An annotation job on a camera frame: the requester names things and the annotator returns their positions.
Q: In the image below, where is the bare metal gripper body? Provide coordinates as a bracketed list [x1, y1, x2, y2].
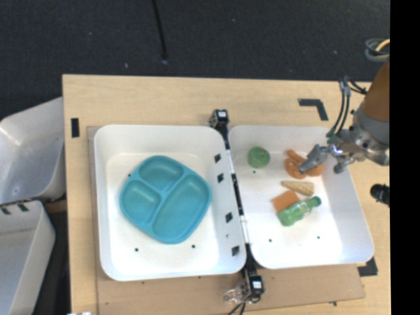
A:
[327, 128, 390, 167]

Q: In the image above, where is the orange toy pretzel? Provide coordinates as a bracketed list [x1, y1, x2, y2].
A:
[284, 149, 324, 180]

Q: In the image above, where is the beige toy cone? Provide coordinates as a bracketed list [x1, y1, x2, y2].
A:
[280, 180, 316, 197]

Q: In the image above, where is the orange toy bread slice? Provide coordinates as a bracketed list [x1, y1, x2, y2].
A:
[272, 190, 301, 214]

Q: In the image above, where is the green round toy fruit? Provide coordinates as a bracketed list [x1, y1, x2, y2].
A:
[247, 146, 272, 169]

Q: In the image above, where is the green plastic bottle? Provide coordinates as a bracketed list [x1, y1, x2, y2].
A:
[278, 196, 323, 228]

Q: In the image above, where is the thin black and white rod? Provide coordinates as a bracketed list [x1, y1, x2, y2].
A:
[219, 123, 257, 277]

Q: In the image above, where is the white plastic tray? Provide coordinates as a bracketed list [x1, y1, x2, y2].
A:
[228, 124, 375, 270]
[93, 123, 248, 282]

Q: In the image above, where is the blue divided plate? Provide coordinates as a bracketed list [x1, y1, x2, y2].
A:
[119, 155, 213, 245]

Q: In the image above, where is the black block with thin wires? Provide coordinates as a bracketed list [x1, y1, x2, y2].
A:
[241, 273, 266, 301]
[208, 108, 230, 128]

